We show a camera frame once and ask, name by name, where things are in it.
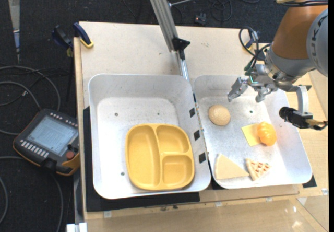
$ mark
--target display screen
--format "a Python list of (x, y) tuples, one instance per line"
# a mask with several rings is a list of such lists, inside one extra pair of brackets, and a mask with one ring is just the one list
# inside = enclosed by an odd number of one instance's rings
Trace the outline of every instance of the display screen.
[(78, 131), (74, 127), (50, 116), (45, 116), (28, 135), (27, 139), (62, 156), (67, 149), (67, 144), (71, 143), (77, 136)]

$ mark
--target wooden table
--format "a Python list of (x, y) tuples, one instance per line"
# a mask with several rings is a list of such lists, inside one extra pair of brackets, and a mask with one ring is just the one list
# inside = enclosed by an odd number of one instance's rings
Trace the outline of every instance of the wooden table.
[[(74, 39), (77, 110), (80, 136), (83, 218), (88, 231), (326, 231), (328, 211), (328, 128), (300, 130), (316, 187), (297, 185), (200, 191), (200, 203), (128, 208), (107, 212), (87, 212), (85, 152), (82, 111), (89, 105), (88, 81), (99, 73), (180, 74), (177, 57), (170, 53), (159, 26), (81, 22), (94, 47), (85, 48)], [(177, 27), (180, 38), (189, 40), (186, 62), (190, 83), (200, 75), (243, 73), (250, 55), (238, 40), (238, 29)], [(313, 84), (309, 110), (314, 119), (325, 120), (317, 92), (327, 92), (326, 78), (303, 76), (298, 84)], [(287, 94), (290, 106), (297, 108), (295, 94)]]

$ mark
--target cheese slice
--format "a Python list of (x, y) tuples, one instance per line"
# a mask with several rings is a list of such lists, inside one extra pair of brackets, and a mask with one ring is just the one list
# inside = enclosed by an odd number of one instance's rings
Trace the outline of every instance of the cheese slice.
[(214, 176), (217, 180), (249, 176), (249, 173), (224, 155), (219, 154), (214, 165)]
[(255, 161), (250, 158), (246, 158), (246, 166), (253, 181), (260, 178), (271, 168), (271, 166), (267, 163), (260, 163), (259, 161)]

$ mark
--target table top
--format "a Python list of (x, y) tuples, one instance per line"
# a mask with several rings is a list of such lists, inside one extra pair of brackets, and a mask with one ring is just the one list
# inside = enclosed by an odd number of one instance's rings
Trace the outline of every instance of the table top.
[[(116, 24), (101, 22), (81, 22), (94, 46), (85, 48), (78, 38), (74, 39), (74, 60), (76, 72), (77, 107), (80, 142), (83, 142), (82, 111), (89, 105), (88, 81), (96, 74), (153, 74), (171, 75), (180, 74), (176, 53), (168, 51), (160, 27), (157, 25)], [(242, 48), (238, 40), (238, 29), (207, 28), (207, 27), (183, 27), (177, 26), (177, 32), (181, 39), (190, 41), (185, 49), (186, 62), (189, 73), (189, 81), (193, 85), (194, 80), (201, 75), (239, 75), (243, 73), (244, 66), (251, 56)], [(325, 120), (327, 101), (318, 94), (327, 92), (326, 79), (317, 74), (306, 74), (298, 80), (297, 84), (312, 84), (317, 88), (311, 88), (308, 92), (309, 110), (314, 119)], [(287, 93), (289, 104), (297, 108), (297, 97), (293, 93)], [(106, 212), (87, 212), (84, 210), (83, 217), (88, 223), (89, 231), (113, 231), (127, 223), (127, 231), (135, 231), (136, 220), (141, 222), (140, 228), (155, 231), (156, 222), (168, 227), (169, 219), (178, 220), (177, 224), (182, 227), (178, 231), (189, 229), (199, 231), (203, 226), (212, 231), (227, 222), (234, 227), (249, 227), (249, 222), (254, 217), (254, 207), (258, 211), (277, 211), (282, 215), (284, 209), (296, 209), (298, 215), (288, 214), (288, 224), (299, 222), (303, 231), (325, 231), (323, 216), (328, 216), (326, 205), (318, 205), (315, 212), (323, 212), (324, 215), (314, 219), (314, 216), (305, 205), (311, 198), (321, 199), (328, 191), (328, 129), (314, 131), (311, 129), (300, 130), (300, 136), (311, 164), (316, 187), (304, 188), (297, 185), (278, 185), (271, 187), (245, 188), (237, 190), (213, 190), (208, 187), (200, 191), (200, 203), (186, 205), (167, 205), (150, 208), (131, 208)], [(80, 145), (81, 175), (85, 175), (84, 149)], [(81, 177), (82, 204), (85, 209), (85, 180)], [(238, 218), (232, 218), (233, 212), (241, 213)], [(189, 222), (187, 214), (198, 214), (206, 221)], [(278, 221), (273, 215), (266, 215), (270, 221), (267, 228), (272, 226), (282, 227), (283, 222)]]

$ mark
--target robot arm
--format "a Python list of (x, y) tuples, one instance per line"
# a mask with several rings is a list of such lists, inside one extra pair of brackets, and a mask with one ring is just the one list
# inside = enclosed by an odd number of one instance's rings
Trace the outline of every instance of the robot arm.
[(228, 100), (240, 96), (248, 86), (258, 93), (256, 102), (277, 89), (296, 92), (298, 110), (284, 107), (279, 115), (294, 126), (322, 130), (328, 122), (313, 120), (308, 111), (307, 91), (311, 86), (293, 84), (317, 69), (328, 77), (328, 0), (277, 0), (290, 8), (285, 13), (264, 64), (255, 64), (232, 86)]

